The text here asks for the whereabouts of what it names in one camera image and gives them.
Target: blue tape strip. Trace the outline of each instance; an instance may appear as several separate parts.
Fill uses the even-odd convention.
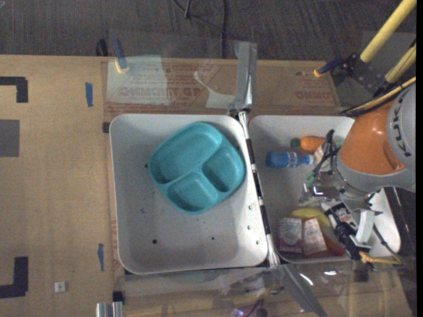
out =
[[[93,84],[85,83],[85,97],[87,98],[88,107],[93,107]]]

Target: blue plastic water bottle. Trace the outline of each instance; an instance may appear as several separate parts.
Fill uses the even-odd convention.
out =
[[[293,151],[270,151],[266,156],[266,164],[270,168],[295,168],[300,164],[312,164],[313,155],[298,155]]]

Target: dark floor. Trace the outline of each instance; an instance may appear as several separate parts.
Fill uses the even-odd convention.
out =
[[[186,0],[0,0],[0,54],[96,55],[99,39],[118,34],[132,39],[129,55],[233,58],[232,40],[254,40],[259,59],[330,61],[360,53],[401,1],[192,0],[184,18],[176,4],[183,9]],[[415,37],[416,9],[375,58],[376,68],[386,73]],[[415,74],[413,65],[404,76]],[[362,90],[338,93],[344,106],[371,98]],[[399,197],[414,257],[415,194],[400,190]],[[415,271],[404,270],[403,278],[416,310]]]

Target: teal plate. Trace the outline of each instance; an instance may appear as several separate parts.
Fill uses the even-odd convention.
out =
[[[163,195],[187,214],[211,209],[245,176],[238,151],[206,122],[192,123],[164,140],[150,156],[148,171]]]

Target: yellow banana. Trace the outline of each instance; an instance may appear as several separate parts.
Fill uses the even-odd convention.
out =
[[[328,217],[322,211],[315,208],[298,208],[294,210],[289,217],[297,219],[312,219],[313,217],[316,217],[321,227],[330,227]]]

